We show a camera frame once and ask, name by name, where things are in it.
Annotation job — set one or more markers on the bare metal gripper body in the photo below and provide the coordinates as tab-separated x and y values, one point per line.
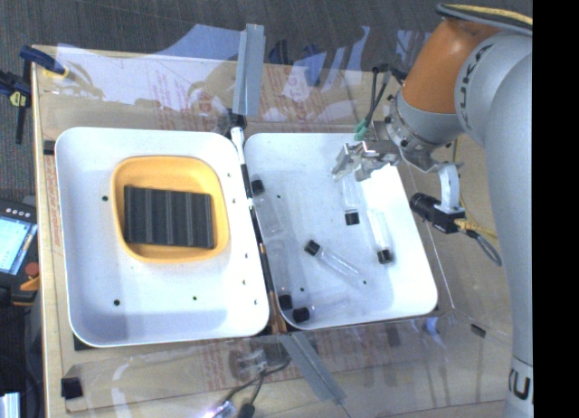
409	147

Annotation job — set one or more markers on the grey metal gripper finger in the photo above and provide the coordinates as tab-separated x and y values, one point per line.
368	169
347	158

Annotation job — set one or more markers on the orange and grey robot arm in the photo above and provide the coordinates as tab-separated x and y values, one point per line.
502	145

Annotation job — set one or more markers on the white plastic tray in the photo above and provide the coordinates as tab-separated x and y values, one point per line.
316	172
90	235

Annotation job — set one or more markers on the clear plastic bottle, black cap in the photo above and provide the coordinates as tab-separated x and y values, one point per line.
379	230
302	315
281	271
350	201
267	210
332	260

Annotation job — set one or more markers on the brown cardboard board, red print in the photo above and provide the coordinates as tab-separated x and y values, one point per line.
298	108

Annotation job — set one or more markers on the thin black and white rod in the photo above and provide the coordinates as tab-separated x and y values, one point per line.
244	174

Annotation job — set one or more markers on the yellow bowl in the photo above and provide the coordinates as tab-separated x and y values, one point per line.
167	169

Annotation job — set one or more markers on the black ribbed block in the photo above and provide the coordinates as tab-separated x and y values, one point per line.
167	217

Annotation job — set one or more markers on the black cylinder on white bracket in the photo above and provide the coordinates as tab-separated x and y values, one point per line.
434	212

